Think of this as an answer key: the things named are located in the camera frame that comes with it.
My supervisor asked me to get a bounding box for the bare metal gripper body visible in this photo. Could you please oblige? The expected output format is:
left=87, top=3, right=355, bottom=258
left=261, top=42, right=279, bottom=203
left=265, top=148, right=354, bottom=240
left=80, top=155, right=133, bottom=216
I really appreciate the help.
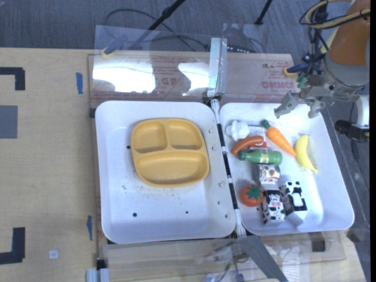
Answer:
left=298, top=73, right=360, bottom=103

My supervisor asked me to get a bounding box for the orange toy carrot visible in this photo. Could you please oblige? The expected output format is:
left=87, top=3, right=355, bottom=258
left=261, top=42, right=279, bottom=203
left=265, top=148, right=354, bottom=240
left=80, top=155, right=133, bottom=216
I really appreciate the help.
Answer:
left=260, top=119, right=298, bottom=157

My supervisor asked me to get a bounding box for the red and white carton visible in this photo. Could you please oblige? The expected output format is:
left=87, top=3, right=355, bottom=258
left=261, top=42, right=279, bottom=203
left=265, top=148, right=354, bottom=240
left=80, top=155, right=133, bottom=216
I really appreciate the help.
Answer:
left=247, top=125, right=269, bottom=153

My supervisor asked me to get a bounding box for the yellow banana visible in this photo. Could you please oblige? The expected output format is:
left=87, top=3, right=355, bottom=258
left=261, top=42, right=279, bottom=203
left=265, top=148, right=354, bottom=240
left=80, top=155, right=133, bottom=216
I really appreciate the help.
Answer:
left=294, top=134, right=319, bottom=174

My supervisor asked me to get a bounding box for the brown cardboard board red print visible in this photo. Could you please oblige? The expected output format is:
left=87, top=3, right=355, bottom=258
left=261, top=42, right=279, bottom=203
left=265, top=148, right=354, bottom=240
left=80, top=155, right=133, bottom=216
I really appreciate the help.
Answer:
left=88, top=51, right=348, bottom=261

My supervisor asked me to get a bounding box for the white toy garlic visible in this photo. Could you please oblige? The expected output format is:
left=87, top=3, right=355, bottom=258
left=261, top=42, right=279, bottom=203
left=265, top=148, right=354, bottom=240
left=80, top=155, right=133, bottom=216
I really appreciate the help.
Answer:
left=225, top=119, right=251, bottom=142

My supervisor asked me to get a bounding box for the green bottle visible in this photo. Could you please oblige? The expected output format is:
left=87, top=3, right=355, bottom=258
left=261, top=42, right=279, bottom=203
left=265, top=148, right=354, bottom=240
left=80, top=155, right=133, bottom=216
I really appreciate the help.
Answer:
left=237, top=149, right=284, bottom=166

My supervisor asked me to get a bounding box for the orange toy sausage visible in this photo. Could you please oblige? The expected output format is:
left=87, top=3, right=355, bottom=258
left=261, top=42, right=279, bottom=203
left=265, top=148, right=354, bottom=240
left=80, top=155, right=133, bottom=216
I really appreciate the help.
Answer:
left=230, top=135, right=265, bottom=156

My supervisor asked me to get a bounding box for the white can tomato print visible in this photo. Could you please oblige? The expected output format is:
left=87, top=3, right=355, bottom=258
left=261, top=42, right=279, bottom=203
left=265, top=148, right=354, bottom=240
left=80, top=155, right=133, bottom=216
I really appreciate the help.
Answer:
left=258, top=163, right=281, bottom=185

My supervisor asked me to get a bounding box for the white plastic tray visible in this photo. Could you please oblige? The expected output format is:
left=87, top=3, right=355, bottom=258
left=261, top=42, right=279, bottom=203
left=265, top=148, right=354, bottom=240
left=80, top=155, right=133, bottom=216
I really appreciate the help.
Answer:
left=94, top=99, right=237, bottom=244
left=218, top=102, right=355, bottom=237

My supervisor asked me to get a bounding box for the black and white milk carton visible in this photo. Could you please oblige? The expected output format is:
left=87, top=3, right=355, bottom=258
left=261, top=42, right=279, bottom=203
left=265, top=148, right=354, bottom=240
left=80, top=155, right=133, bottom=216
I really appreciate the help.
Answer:
left=278, top=180, right=308, bottom=227

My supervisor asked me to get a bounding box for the red toy tomato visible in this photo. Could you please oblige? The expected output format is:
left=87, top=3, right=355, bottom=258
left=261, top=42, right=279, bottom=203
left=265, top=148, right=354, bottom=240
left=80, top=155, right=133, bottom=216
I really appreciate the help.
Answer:
left=240, top=183, right=265, bottom=208

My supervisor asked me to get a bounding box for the cow print milk carton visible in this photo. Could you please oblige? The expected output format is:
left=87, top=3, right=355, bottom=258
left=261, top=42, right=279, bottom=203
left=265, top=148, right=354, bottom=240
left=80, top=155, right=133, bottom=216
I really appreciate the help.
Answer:
left=260, top=183, right=287, bottom=226

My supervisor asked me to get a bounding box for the yellow divided plate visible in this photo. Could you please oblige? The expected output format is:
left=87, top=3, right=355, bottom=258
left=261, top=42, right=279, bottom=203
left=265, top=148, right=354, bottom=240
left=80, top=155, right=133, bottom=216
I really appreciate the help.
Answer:
left=130, top=117, right=210, bottom=188

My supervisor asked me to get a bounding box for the black cylinder on white bracket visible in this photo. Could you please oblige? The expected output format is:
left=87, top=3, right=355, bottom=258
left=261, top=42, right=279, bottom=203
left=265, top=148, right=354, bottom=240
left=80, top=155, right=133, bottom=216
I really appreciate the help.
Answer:
left=334, top=95, right=371, bottom=143

